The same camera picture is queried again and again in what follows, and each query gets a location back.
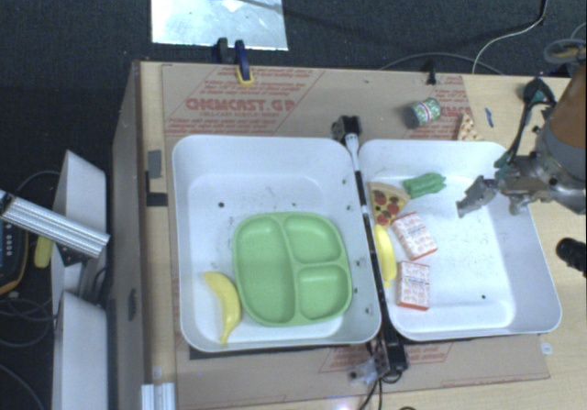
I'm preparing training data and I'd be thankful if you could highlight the white plastic tray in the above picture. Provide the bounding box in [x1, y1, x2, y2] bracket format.
[357, 138, 563, 343]
[171, 133, 383, 353]

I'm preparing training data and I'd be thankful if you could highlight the black cylinder on white bracket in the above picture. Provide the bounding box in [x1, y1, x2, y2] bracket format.
[555, 237, 587, 277]

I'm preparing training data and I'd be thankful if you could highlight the black block with thin wires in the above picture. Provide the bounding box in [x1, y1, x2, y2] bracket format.
[374, 333, 410, 376]
[331, 115, 364, 143]

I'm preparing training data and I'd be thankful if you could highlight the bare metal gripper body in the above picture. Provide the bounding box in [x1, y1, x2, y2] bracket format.
[496, 157, 587, 216]

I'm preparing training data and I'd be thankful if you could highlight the green toy vegetable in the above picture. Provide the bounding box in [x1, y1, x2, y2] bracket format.
[403, 172, 448, 199]

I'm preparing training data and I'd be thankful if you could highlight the green and white can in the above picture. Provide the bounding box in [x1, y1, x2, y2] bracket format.
[408, 96, 443, 129]

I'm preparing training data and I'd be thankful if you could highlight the yellow banana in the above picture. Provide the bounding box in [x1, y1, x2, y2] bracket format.
[371, 223, 399, 290]
[202, 271, 243, 346]

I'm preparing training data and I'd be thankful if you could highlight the toy pizza slice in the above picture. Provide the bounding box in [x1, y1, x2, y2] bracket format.
[367, 181, 411, 228]

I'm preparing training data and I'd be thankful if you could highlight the orange triangular toy slice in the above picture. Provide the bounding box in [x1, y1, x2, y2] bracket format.
[456, 111, 485, 142]

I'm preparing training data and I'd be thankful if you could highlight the brown cardboard board red print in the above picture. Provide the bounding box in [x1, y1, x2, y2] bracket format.
[160, 62, 551, 397]

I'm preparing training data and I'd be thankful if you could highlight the thin black and white rod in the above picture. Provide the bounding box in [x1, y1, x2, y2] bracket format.
[346, 133, 398, 354]

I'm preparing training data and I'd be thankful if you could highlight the orange and white carton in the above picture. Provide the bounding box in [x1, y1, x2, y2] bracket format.
[394, 260, 432, 311]
[390, 211, 438, 261]

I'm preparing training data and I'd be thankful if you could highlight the green divided plate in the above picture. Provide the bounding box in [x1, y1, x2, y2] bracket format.
[231, 211, 354, 328]

